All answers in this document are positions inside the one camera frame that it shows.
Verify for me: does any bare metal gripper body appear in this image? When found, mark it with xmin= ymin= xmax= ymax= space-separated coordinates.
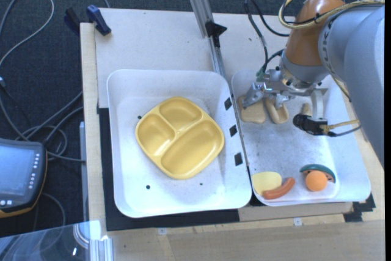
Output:
xmin=252 ymin=68 xmax=316 ymax=98

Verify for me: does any tan bread roll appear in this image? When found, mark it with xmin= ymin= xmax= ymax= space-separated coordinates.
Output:
xmin=265 ymin=96 xmax=290 ymax=125

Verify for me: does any tan toast slice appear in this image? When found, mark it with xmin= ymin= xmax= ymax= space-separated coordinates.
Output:
xmin=238 ymin=95 xmax=267 ymax=125

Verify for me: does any white plastic tray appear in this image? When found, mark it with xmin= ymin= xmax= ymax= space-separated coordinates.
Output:
xmin=106 ymin=68 xmax=253 ymax=219
xmin=230 ymin=69 xmax=372 ymax=207

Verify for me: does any green watermelon slice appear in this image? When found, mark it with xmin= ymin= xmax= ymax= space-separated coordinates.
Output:
xmin=299 ymin=163 xmax=337 ymax=185

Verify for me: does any yellow divided plate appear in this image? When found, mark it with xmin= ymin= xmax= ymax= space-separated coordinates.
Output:
xmin=134 ymin=96 xmax=226 ymax=180

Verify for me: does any yellow flat slice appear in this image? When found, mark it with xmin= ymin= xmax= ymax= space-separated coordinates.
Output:
xmin=251 ymin=171 xmax=283 ymax=197

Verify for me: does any orange ball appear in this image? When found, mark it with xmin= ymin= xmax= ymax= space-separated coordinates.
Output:
xmin=305 ymin=171 xmax=329 ymax=193

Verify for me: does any orange sausage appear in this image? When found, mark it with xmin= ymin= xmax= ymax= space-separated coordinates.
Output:
xmin=262 ymin=177 xmax=296 ymax=201

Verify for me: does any pale flat board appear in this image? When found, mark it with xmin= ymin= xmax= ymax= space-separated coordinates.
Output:
xmin=94 ymin=7 xmax=355 ymax=222

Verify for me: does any black cylinder on white bracket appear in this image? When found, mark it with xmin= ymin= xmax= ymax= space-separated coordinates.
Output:
xmin=292 ymin=87 xmax=330 ymax=136

